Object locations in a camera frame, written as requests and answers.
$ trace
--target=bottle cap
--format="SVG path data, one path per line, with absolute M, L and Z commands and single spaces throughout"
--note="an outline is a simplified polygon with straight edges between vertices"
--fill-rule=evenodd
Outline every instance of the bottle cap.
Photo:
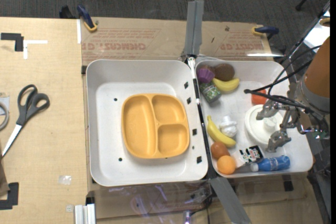
M 251 171 L 252 171 L 252 172 L 257 172 L 257 171 L 259 171 L 259 167 L 258 167 L 258 164 L 257 164 L 257 163 L 251 163 L 251 164 L 250 164 L 250 168 L 251 168 Z

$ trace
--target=black scissors handle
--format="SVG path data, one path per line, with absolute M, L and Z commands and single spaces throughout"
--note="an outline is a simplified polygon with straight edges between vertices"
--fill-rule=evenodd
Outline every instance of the black scissors handle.
M 32 92 L 28 95 L 26 103 L 21 105 L 22 96 L 25 92 L 32 88 Z M 37 106 L 38 102 L 45 101 L 44 104 Z M 17 105 L 19 107 L 19 118 L 16 124 L 24 126 L 26 122 L 34 116 L 37 112 L 44 110 L 50 106 L 49 97 L 44 93 L 37 93 L 37 88 L 35 85 L 30 84 L 24 87 L 17 98 Z

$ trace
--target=scissors blade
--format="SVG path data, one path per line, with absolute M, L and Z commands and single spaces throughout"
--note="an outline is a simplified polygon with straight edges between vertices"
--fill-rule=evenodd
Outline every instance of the scissors blade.
M 19 124 L 15 125 L 15 128 L 12 132 L 12 134 L 10 135 L 8 142 L 4 148 L 4 150 L 2 151 L 2 156 L 5 156 L 5 154 L 7 153 L 7 151 L 9 150 L 10 146 L 12 145 L 12 143 L 14 142 L 15 138 L 17 137 L 17 135 L 19 134 L 19 132 L 21 131 L 22 126 Z

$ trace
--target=water bottle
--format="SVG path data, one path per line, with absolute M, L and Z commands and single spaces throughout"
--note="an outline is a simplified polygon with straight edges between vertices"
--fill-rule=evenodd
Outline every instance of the water bottle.
M 264 158 L 259 163 L 252 163 L 250 165 L 252 172 L 257 171 L 278 171 L 284 170 L 289 168 L 290 166 L 290 159 L 288 156 L 282 155 L 280 157 L 273 157 L 273 158 Z

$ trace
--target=green can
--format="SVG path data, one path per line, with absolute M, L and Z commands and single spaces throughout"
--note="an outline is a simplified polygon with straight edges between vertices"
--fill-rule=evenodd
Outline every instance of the green can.
M 201 83 L 199 88 L 208 103 L 215 102 L 219 99 L 219 97 L 222 96 L 221 92 L 217 89 L 216 85 L 214 85 L 212 81 L 209 83 Z

